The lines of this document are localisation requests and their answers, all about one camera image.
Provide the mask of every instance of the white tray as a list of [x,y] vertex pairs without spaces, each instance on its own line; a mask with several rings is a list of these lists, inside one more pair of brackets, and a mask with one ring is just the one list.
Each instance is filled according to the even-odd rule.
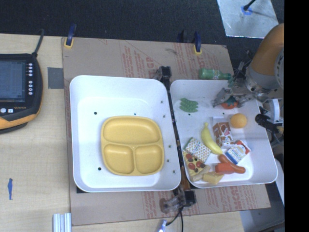
[[[201,141],[201,131],[205,122],[209,123],[209,129],[214,139],[212,130],[214,117],[225,118],[228,121],[233,114],[243,113],[248,120],[243,129],[231,128],[233,139],[243,140],[252,150],[239,163],[239,166],[246,168],[246,172],[244,174],[226,174],[217,185],[204,181],[192,182],[192,185],[198,188],[210,188],[214,186],[227,187],[274,182],[278,170],[266,129],[255,122],[255,116],[260,113],[257,101],[248,101],[243,107],[231,110],[224,109],[221,105],[213,108],[211,100],[223,87],[227,88],[227,81],[176,80],[170,87],[176,126],[182,148],[190,137],[195,137]],[[187,113],[181,110],[181,98],[197,101],[198,111]],[[217,163],[219,163],[218,155],[215,154],[211,154],[206,160],[206,164],[212,167],[211,171],[214,171],[214,166]]]
[[[70,83],[73,176],[86,192],[175,189],[181,180],[165,86],[154,79],[81,75]],[[147,176],[111,173],[101,155],[100,130],[112,116],[143,116],[161,129],[165,161]]]

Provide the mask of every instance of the blue marker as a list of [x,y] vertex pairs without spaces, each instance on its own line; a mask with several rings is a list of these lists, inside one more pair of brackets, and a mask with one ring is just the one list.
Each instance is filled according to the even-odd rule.
[[8,189],[9,189],[10,200],[12,200],[13,179],[11,178],[9,179]]

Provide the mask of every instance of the green bottle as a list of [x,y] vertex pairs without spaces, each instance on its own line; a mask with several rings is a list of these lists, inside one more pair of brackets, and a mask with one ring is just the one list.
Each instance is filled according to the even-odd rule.
[[228,80],[232,77],[230,73],[222,73],[219,70],[200,68],[198,77],[206,80]]

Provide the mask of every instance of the yellow plate compartment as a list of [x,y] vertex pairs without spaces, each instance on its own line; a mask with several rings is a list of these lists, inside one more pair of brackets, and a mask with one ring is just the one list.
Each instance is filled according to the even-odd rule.
[[164,163],[159,126],[140,116],[113,116],[101,128],[105,166],[114,174],[139,176],[159,172]]

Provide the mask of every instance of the small carton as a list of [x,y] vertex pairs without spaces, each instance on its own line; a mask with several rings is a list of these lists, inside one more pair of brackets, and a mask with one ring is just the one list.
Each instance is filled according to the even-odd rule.
[[249,147],[242,140],[238,140],[226,151],[225,155],[232,163],[238,164],[250,151]]
[[231,147],[234,144],[231,128],[227,121],[218,122],[212,128],[218,146]]

